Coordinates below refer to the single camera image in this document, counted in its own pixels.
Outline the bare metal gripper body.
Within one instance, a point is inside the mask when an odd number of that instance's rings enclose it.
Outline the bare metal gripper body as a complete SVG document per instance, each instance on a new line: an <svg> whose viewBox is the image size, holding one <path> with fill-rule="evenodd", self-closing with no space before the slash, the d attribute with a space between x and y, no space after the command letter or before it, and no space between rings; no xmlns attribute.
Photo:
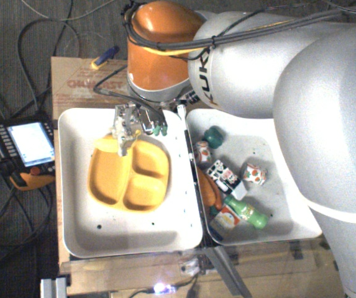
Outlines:
<svg viewBox="0 0 356 298"><path fill-rule="evenodd" d="M146 108L133 102L115 106L112 136L115 139L133 139L140 134L152 135L160 121L155 109Z"/></svg>

